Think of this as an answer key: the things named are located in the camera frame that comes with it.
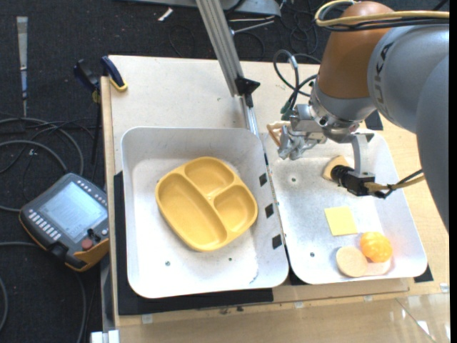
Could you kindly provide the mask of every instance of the yellow cable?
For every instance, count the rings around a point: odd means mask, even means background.
[[[395,190],[395,189],[399,189],[399,188],[412,186],[413,184],[419,183],[419,182],[423,181],[424,179],[425,179],[425,176],[421,175],[420,177],[410,180],[408,182],[392,184],[391,186],[384,186],[382,184],[378,184],[378,183],[374,183],[374,182],[366,182],[364,184],[364,186],[368,189],[368,191],[370,193],[374,193],[374,192],[382,191],[382,190],[389,190],[389,189]]]
[[[352,3],[357,4],[357,2],[352,0],[334,0],[330,1],[327,4],[324,4],[315,14],[316,24],[318,26],[333,26],[336,24],[351,24],[357,23],[360,21],[370,21],[370,20],[384,20],[384,19],[394,19],[394,18],[436,18],[436,19],[449,19],[448,11],[428,11],[428,10],[417,10],[417,11],[392,11],[391,13],[382,13],[382,14],[369,14],[369,15],[360,15],[360,16],[345,16],[343,18],[329,19],[329,20],[320,20],[319,15],[321,12],[329,6],[333,6],[340,3]]]

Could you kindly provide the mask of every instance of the orange ball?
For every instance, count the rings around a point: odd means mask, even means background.
[[[392,257],[391,242],[380,232],[363,233],[360,248],[363,255],[375,263],[387,262]]]

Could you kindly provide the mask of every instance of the round cookie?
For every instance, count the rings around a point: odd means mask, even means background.
[[[368,269],[368,261],[355,247],[341,247],[336,252],[336,265],[341,273],[350,277],[361,277]]]

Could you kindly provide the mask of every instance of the white tray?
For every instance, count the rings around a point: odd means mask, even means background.
[[[426,254],[402,189],[394,191],[386,199],[356,197],[321,176],[327,163],[338,155],[345,156],[353,166],[350,144],[328,140],[305,151],[302,159],[291,161],[278,157],[276,145],[267,134],[262,138],[291,268],[299,279],[309,284],[328,284],[416,277],[426,270]],[[377,133],[368,144],[367,156],[376,182],[394,184],[398,181],[387,144]],[[332,235],[324,209],[341,206],[350,208],[357,234]],[[367,231],[380,231],[390,239],[393,246],[390,269],[378,276],[346,277],[336,265],[336,251],[346,245],[358,247],[361,233]]]
[[[213,252],[186,246],[160,215],[154,196],[157,181],[200,156],[230,165],[258,204],[254,225]],[[121,140],[126,209],[127,275],[145,298],[205,292],[270,288],[288,275],[283,235],[261,141],[247,129],[136,127]],[[266,208],[274,213],[267,217]]]

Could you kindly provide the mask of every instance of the black floor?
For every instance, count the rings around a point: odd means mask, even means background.
[[[313,13],[331,0],[295,0],[273,24],[235,35],[243,60],[271,62],[279,49],[320,59],[328,32],[311,24]],[[395,10],[431,10],[441,0],[372,0]],[[81,168],[77,148],[55,126],[74,138],[84,158],[83,175],[104,186],[101,141],[92,161],[97,105],[74,78],[73,66],[84,59],[96,75],[107,54],[215,59],[196,9],[112,0],[0,0],[0,206],[18,209],[51,186],[64,172],[48,152],[36,146],[2,145],[34,139],[53,149],[72,172]],[[441,10],[449,10],[447,2]],[[16,17],[27,16],[27,106],[24,116]],[[230,18],[246,18],[232,14]],[[253,22],[234,22],[237,30]],[[299,59],[300,62],[313,62]],[[52,122],[54,126],[42,124]],[[17,212],[0,209],[0,243],[30,242]],[[102,330],[99,268],[79,275],[88,317],[84,339]],[[0,342],[76,342],[83,302],[78,279],[39,249],[0,247],[0,278],[8,296],[8,314]],[[0,294],[0,326],[5,301]]]

